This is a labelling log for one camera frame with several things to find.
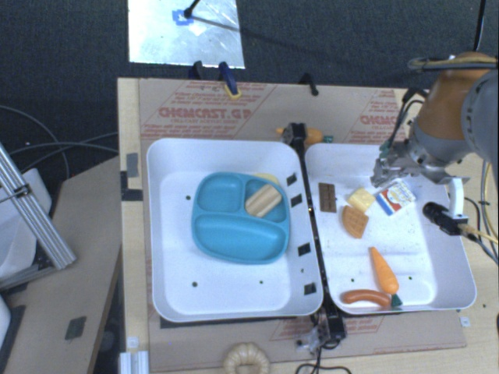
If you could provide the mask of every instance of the orange carrot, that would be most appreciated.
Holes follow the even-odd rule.
[[[371,257],[373,258],[374,270],[378,283],[387,294],[394,295],[398,291],[397,277],[389,267],[384,257],[379,253],[376,247],[370,247]]]

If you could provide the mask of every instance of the yellow sponge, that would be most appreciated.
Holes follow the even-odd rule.
[[[360,187],[347,199],[347,202],[361,212],[366,212],[375,199],[365,188]]]

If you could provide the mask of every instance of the black fabric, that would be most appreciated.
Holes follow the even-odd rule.
[[[429,87],[435,74],[410,72],[418,56],[473,46],[480,0],[236,0],[246,69],[238,80]],[[498,0],[487,0],[480,50],[497,54]],[[120,76],[186,78],[186,67],[128,62],[127,0],[0,0],[0,104],[29,113],[60,140],[117,129]],[[209,79],[216,78],[207,70]],[[51,141],[37,126],[0,110],[7,150]],[[117,146],[117,139],[103,142]],[[16,156],[19,166],[42,155]],[[72,174],[110,157],[68,152]],[[64,178],[60,156],[40,165],[51,190]]]

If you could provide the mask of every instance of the blue plate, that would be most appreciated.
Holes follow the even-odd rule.
[[[281,193],[281,202],[262,218],[249,215],[245,201],[266,184]],[[208,255],[237,263],[272,263],[288,247],[288,200],[281,187],[267,179],[213,173],[197,188],[192,230],[197,247]]]

